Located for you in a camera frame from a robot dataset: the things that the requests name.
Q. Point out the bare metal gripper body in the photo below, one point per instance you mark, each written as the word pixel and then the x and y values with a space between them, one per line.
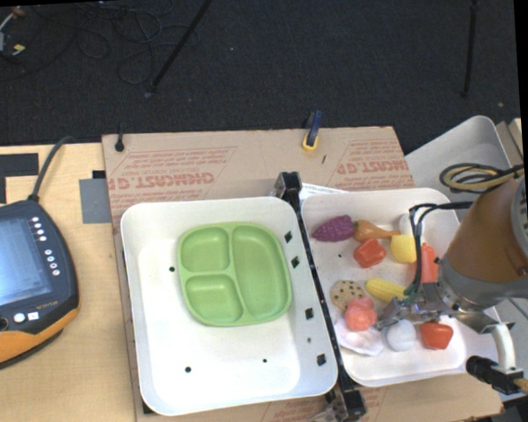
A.
pixel 432 299

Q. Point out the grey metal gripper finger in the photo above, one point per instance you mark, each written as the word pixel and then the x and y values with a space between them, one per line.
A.
pixel 422 317
pixel 392 315

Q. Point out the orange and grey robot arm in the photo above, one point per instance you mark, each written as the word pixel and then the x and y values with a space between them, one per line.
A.
pixel 484 240

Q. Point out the white round toy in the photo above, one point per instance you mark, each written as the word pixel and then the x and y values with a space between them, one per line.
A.
pixel 401 336

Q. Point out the red bell pepper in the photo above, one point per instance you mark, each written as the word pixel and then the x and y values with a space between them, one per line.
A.
pixel 370 253
pixel 436 335

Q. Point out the yellow corn cob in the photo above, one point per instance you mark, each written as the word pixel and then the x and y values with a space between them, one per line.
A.
pixel 383 288

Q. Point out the pink lumpy toy food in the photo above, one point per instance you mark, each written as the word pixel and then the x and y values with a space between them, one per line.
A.
pixel 359 314

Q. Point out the orange-red sausage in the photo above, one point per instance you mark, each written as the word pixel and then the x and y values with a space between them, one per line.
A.
pixel 428 266

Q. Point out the white flat shell-shaped toy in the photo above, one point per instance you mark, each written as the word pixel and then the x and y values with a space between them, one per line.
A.
pixel 359 342

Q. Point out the white plastic tray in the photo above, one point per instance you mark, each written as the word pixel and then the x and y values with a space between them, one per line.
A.
pixel 405 367
pixel 162 303

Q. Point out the brown spotted biscuit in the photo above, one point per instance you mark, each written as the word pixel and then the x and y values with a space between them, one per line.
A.
pixel 344 292

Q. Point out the yellow lemon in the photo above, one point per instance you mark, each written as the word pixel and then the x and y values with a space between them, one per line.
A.
pixel 402 249

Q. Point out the orange carrot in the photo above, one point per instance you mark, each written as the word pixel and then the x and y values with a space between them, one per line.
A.
pixel 368 231

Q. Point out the purple grapes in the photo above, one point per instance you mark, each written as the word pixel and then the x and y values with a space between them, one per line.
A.
pixel 334 229

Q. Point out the white paper label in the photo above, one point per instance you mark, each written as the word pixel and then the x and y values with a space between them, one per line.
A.
pixel 323 188

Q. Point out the green divided plate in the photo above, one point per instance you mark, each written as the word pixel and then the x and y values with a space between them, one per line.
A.
pixel 234 273

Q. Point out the brown cardboard board red print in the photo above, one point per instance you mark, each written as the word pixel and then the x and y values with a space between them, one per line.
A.
pixel 225 167

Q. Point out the black cylinder on white bracket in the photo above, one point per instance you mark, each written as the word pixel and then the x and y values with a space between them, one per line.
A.
pixel 502 347

